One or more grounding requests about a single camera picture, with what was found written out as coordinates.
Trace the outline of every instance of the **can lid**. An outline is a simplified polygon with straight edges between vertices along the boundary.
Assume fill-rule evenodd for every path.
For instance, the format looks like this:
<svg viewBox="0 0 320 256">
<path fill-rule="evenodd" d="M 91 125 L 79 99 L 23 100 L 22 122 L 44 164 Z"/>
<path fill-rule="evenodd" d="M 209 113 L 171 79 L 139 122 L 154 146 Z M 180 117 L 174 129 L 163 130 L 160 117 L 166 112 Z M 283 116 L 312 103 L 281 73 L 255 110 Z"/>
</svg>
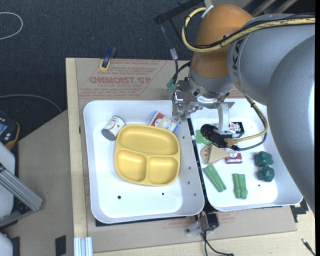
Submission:
<svg viewBox="0 0 320 256">
<path fill-rule="evenodd" d="M 114 141 L 116 139 L 116 136 L 111 131 L 109 131 L 108 129 L 102 129 L 101 133 L 109 141 Z"/>
</svg>

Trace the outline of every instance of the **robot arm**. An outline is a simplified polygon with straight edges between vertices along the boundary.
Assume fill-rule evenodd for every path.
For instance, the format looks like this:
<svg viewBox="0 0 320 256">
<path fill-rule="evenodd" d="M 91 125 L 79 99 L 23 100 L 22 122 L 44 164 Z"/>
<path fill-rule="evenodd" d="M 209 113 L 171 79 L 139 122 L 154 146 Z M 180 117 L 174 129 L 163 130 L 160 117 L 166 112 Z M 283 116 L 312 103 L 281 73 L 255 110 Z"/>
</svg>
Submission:
<svg viewBox="0 0 320 256">
<path fill-rule="evenodd" d="M 187 80 L 179 81 L 172 93 L 173 118 L 218 108 L 234 85 L 266 105 L 280 156 L 315 214 L 314 16 L 253 18 L 222 4 L 203 17 L 195 45 L 184 33 L 194 54 Z"/>
</svg>

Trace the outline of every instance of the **blue clamp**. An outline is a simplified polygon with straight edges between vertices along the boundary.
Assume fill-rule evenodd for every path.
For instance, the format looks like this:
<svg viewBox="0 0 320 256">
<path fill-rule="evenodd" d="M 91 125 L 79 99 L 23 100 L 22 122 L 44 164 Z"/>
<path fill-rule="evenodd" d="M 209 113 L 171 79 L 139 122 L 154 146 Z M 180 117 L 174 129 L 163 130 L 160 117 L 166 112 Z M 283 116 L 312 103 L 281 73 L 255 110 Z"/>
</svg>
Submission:
<svg viewBox="0 0 320 256">
<path fill-rule="evenodd" d="M 106 50 L 104 59 L 101 61 L 100 70 L 106 72 L 110 66 L 110 59 L 114 58 L 117 52 L 117 47 L 109 46 Z"/>
</svg>

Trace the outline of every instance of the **white tray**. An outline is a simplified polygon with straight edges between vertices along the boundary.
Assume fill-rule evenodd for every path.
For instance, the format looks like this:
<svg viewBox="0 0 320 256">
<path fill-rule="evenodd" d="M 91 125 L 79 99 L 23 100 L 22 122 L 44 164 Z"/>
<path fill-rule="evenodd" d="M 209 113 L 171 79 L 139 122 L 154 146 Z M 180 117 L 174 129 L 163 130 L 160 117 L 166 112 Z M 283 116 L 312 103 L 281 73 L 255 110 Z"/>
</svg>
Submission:
<svg viewBox="0 0 320 256">
<path fill-rule="evenodd" d="M 228 99 L 226 102 L 235 102 L 229 110 L 230 122 L 242 122 L 245 134 L 242 137 L 258 134 L 263 131 L 264 127 L 256 112 L 250 107 L 246 99 Z M 267 118 L 267 109 L 265 106 L 256 103 L 260 110 Z M 204 124 L 217 124 L 218 111 L 216 109 L 203 108 L 190 115 L 194 133 L 200 130 Z M 240 148 L 249 147 L 257 144 L 262 140 L 262 137 L 246 140 L 239 143 Z M 198 154 L 204 147 L 204 144 L 197 144 Z M 256 172 L 259 170 L 254 165 L 254 155 L 260 151 L 265 151 L 272 154 L 275 177 L 272 182 L 260 181 L 256 177 Z M 302 195 L 296 184 L 291 178 L 288 170 L 283 163 L 279 152 L 275 146 L 271 131 L 267 131 L 265 142 L 253 149 L 241 151 L 243 163 L 226 164 L 225 160 L 219 160 L 214 164 L 221 179 L 225 183 L 227 189 L 223 192 L 218 192 L 203 173 L 204 185 L 209 203 L 219 211 L 233 211 L 261 207 L 275 207 L 283 205 L 298 204 L 302 199 Z M 207 164 L 200 157 L 200 165 L 202 168 Z M 234 183 L 232 174 L 245 174 L 246 187 L 248 190 L 247 199 L 237 199 L 234 193 Z"/>
<path fill-rule="evenodd" d="M 170 100 L 95 100 L 83 111 L 88 154 L 91 210 L 97 220 L 113 224 L 192 216 L 205 199 L 187 121 L 174 134 L 180 143 L 178 178 L 167 186 L 146 186 L 123 180 L 114 163 L 115 141 L 101 134 L 113 115 L 127 125 L 147 125 L 156 111 L 172 117 Z"/>
</svg>

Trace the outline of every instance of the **black pen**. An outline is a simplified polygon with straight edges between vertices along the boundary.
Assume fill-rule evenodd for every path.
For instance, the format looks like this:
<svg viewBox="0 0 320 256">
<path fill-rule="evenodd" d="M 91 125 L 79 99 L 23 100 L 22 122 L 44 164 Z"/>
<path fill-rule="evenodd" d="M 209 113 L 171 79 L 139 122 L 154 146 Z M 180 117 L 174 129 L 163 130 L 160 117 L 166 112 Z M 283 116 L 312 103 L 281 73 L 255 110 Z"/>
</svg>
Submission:
<svg viewBox="0 0 320 256">
<path fill-rule="evenodd" d="M 308 244 L 308 242 L 307 242 L 304 238 L 302 238 L 302 242 L 304 243 L 305 247 L 307 247 L 308 250 L 309 250 L 314 256 L 316 256 L 316 254 L 314 253 L 314 251 L 311 249 L 311 246 Z"/>
</svg>

